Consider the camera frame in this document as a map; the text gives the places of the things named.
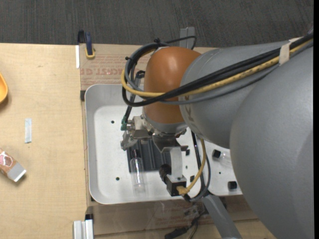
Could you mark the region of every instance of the clear bottle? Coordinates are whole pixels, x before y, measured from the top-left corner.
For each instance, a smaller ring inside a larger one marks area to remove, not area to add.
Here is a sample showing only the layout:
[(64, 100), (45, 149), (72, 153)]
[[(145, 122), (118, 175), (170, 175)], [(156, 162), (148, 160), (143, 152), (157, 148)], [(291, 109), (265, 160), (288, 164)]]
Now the clear bottle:
[(131, 152), (130, 166), (133, 191), (137, 194), (146, 192), (146, 178), (143, 160), (139, 157), (139, 153), (136, 149)]

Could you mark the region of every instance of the beige tape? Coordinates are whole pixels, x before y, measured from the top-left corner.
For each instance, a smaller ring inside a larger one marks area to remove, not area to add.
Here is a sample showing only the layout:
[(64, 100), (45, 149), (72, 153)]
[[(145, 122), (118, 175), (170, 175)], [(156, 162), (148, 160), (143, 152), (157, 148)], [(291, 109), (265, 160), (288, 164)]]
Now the beige tape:
[(283, 46), (281, 46), (280, 48), (280, 54), (279, 54), (279, 64), (282, 65), (284, 63), (286, 63), (289, 60), (289, 53), (290, 53), (290, 45), (299, 40), (301, 37), (297, 37), (294, 39), (289, 40), (289, 43), (284, 44)]

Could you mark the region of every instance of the gray carpet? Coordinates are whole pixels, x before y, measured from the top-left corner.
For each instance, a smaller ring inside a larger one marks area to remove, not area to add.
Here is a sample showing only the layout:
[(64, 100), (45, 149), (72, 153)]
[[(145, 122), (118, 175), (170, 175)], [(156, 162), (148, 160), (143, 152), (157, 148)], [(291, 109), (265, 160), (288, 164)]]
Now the gray carpet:
[(314, 0), (0, 0), (0, 42), (146, 44), (194, 26), (197, 46), (285, 40), (313, 25)]

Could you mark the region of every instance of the table surface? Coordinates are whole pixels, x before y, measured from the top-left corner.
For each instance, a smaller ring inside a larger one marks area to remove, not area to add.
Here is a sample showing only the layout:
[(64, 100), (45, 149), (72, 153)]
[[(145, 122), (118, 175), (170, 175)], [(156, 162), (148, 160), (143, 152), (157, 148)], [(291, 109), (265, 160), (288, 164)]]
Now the table surface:
[[(0, 238), (70, 239), (87, 208), (75, 46), (2, 43), (0, 50), (9, 90), (0, 104), (0, 147), (27, 170), (17, 183), (0, 176)], [(24, 143), (25, 118), (32, 119), (31, 143)], [(236, 224), (243, 238), (274, 238), (258, 220)], [(163, 238), (170, 231), (96, 238)], [(200, 226), (194, 238), (207, 237), (220, 237), (214, 225)]]

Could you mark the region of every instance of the yellow cable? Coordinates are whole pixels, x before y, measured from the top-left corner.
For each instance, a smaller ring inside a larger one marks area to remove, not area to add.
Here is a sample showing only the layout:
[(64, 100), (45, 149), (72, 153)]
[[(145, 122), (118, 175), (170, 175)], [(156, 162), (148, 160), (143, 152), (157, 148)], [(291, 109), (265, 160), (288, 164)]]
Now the yellow cable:
[[(300, 48), (302, 48), (304, 45), (308, 44), (311, 40), (309, 40), (308, 42), (306, 43), (303, 43), (299, 46), (297, 46), (296, 48), (292, 49), (290, 51), (290, 55), (294, 52), (296, 52), (297, 50), (299, 50)], [(225, 86), (227, 84), (230, 84), (230, 83), (233, 83), (235, 81), (238, 81), (238, 80), (241, 80), (245, 77), (248, 77), (252, 74), (255, 74), (265, 68), (268, 68), (274, 64), (277, 64), (279, 61), (279, 56), (278, 57), (275, 57), (263, 64), (260, 64), (258, 66), (255, 66), (253, 68), (250, 68), (242, 73), (239, 73), (239, 74), (236, 74), (230, 78), (227, 78), (227, 79), (224, 79), (224, 80), (221, 80), (219, 82), (216, 82), (216, 83), (213, 83), (213, 84), (210, 84), (210, 85), (207, 85), (207, 86), (204, 86), (204, 87), (201, 87), (199, 89), (196, 89), (196, 90), (193, 90), (193, 91), (190, 91), (190, 92), (187, 92), (187, 93), (184, 93), (182, 95), (180, 95), (179, 97), (183, 97), (183, 96), (189, 96), (189, 95), (195, 95), (195, 94), (200, 94), (200, 93), (204, 93), (204, 92), (207, 92), (207, 91), (210, 91), (210, 90), (213, 90), (213, 89), (216, 89), (216, 88), (219, 88), (219, 87), (222, 87), (222, 86)], [(125, 72), (124, 70), (122, 71), (122, 74), (121, 74), (121, 83), (123, 85), (123, 87), (130, 93), (134, 94), (134, 95), (137, 95), (137, 96), (141, 96), (141, 97), (158, 97), (160, 95), (163, 95), (165, 93), (155, 93), (155, 92), (144, 92), (144, 91), (138, 91), (138, 90), (134, 90), (132, 88), (130, 88), (127, 83), (125, 82)]]
[(195, 183), (197, 182), (197, 180), (199, 179), (200, 175), (202, 174), (203, 172), (203, 169), (204, 169), (204, 166), (205, 166), (205, 162), (206, 162), (206, 148), (205, 148), (205, 142), (203, 139), (200, 139), (200, 143), (201, 143), (201, 147), (203, 149), (203, 161), (201, 163), (201, 166), (200, 166), (200, 169), (198, 171), (198, 173), (196, 174), (194, 180), (191, 182), (191, 184), (187, 187), (187, 188), (184, 188), (183, 186), (178, 186), (176, 189), (178, 190), (178, 193), (180, 195), (186, 195), (190, 190), (191, 188), (195, 185)]

